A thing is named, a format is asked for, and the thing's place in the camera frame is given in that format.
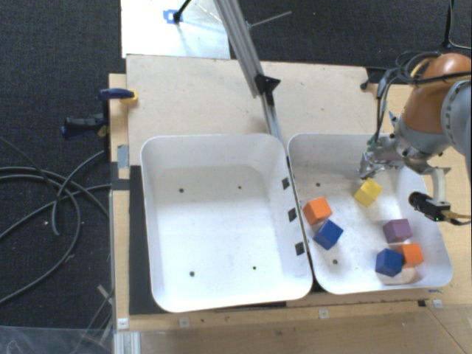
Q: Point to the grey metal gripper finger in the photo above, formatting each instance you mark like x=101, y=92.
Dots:
x=364, y=169
x=377, y=171

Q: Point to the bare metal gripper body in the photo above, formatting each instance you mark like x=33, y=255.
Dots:
x=389, y=156

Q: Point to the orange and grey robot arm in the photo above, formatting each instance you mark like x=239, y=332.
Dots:
x=433, y=98

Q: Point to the yellow cube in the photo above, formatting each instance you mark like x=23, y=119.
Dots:
x=367, y=192

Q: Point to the orange cube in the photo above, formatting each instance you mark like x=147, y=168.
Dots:
x=413, y=253
x=317, y=209

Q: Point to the white plastic tray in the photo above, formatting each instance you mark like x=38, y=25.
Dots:
x=354, y=231
x=217, y=227

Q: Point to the purple cube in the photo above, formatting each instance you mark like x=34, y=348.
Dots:
x=397, y=231

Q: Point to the blue cube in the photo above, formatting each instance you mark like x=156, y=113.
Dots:
x=388, y=262
x=328, y=234

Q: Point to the pale wood cube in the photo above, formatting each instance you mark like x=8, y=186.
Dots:
x=403, y=277

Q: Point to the pale wood board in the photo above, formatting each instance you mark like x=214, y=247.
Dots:
x=191, y=98

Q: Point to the black cylinder on white bracket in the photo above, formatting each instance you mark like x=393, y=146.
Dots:
x=424, y=203

